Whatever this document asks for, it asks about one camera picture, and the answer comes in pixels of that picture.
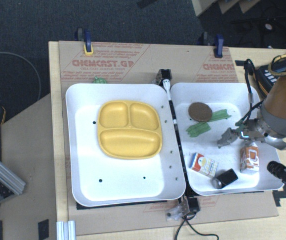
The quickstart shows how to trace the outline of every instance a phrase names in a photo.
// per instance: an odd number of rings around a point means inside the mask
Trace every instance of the table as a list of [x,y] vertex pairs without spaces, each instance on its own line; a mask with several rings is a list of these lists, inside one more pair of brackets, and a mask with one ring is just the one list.
[[[57,221],[69,221],[64,127],[62,120],[62,92],[60,74],[60,46],[58,42],[49,43],[50,78],[51,78],[51,103],[53,121],[53,145],[55,160],[55,188],[56,188],[56,215]],[[251,58],[255,66],[266,65],[271,59],[286,50],[256,49],[256,48],[230,48],[234,61],[237,77],[240,83],[244,83],[243,68],[235,64],[235,61],[245,61]],[[286,165],[286,152],[279,153],[280,159]],[[286,199],[282,199],[278,208],[279,216],[271,218],[251,219],[243,221],[229,221],[211,224],[200,224],[195,228],[201,233],[215,233],[220,239],[286,239]],[[158,229],[135,230],[118,233],[96,234],[78,236],[80,240],[115,240],[115,239],[173,239],[177,227],[165,227]],[[179,235],[180,239],[195,239],[195,233],[188,227],[183,227]]]

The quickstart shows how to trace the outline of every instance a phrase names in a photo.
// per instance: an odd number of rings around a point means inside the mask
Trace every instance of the brown disc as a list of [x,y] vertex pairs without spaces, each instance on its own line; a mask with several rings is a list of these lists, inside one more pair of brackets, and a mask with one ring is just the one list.
[[189,106],[188,114],[195,121],[208,122],[212,118],[213,111],[208,105],[201,102],[196,102]]

